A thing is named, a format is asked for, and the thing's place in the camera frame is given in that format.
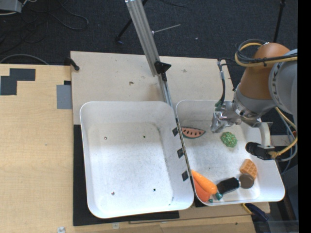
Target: brown cylinder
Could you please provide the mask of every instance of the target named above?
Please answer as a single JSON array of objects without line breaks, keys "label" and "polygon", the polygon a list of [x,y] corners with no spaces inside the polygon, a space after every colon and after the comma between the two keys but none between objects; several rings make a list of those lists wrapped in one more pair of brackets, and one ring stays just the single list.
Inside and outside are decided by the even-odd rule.
[{"label": "brown cylinder", "polygon": [[[267,43],[258,48],[253,58],[279,57],[288,53],[289,49],[279,43]],[[274,63],[264,66],[246,67],[239,84],[240,92],[251,99],[272,99],[269,92],[269,75]]]}]

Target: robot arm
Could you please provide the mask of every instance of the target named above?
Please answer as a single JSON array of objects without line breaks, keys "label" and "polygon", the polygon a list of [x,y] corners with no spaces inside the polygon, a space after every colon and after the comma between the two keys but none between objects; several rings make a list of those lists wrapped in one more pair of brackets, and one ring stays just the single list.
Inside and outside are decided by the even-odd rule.
[{"label": "robot arm", "polygon": [[[247,58],[242,50],[259,46],[253,58]],[[272,108],[279,107],[292,114],[297,130],[297,50],[290,51],[278,43],[259,40],[243,42],[235,55],[235,61],[246,67],[232,101],[223,101],[213,113],[211,131],[219,133],[224,128],[242,122],[251,127],[260,127],[260,118]],[[261,147],[266,150],[268,144]],[[253,145],[246,146],[252,151]]]}]

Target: toy carrot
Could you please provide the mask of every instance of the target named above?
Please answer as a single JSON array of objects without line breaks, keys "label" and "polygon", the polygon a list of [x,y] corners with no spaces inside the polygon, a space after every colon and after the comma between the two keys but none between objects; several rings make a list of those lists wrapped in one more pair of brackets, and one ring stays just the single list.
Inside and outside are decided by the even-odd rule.
[{"label": "toy carrot", "polygon": [[198,198],[202,201],[202,202],[207,202],[210,198],[210,193],[208,193],[207,191],[205,191],[200,185],[199,183],[193,179],[194,182],[194,187],[195,187],[195,192],[196,195],[198,196]]},{"label": "toy carrot", "polygon": [[191,170],[193,178],[199,183],[199,185],[208,193],[216,194],[217,186],[210,181],[208,178],[204,177],[202,174]]}]

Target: white tray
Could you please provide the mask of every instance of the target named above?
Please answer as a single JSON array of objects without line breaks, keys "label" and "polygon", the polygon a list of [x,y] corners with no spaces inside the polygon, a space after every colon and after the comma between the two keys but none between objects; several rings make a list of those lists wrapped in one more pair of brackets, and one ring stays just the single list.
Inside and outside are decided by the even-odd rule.
[{"label": "white tray", "polygon": [[93,215],[111,218],[192,205],[185,156],[177,154],[182,145],[173,133],[172,107],[161,101],[93,101],[81,107],[80,119]]},{"label": "white tray", "polygon": [[262,160],[245,150],[247,142],[261,144],[258,128],[251,128],[242,123],[227,127],[223,132],[233,133],[238,142],[234,148],[227,147],[220,139],[221,133],[210,130],[212,115],[215,110],[212,100],[183,100],[176,106],[180,126],[205,130],[199,138],[183,137],[187,159],[191,169],[198,171],[215,184],[221,180],[240,176],[240,167],[246,158],[251,159],[258,169],[258,176],[252,188],[238,188],[224,194],[221,200],[213,198],[213,202],[203,204],[214,206],[247,202],[280,201],[285,195],[284,185],[275,161]]}]

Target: toy watermelon slice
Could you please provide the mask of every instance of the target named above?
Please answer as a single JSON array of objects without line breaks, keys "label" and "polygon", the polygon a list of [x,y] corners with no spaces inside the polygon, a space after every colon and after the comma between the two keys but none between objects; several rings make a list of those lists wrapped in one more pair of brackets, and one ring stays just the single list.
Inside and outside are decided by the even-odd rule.
[{"label": "toy watermelon slice", "polygon": [[198,138],[205,133],[205,130],[200,130],[192,127],[181,127],[181,131],[184,137],[192,139]]}]

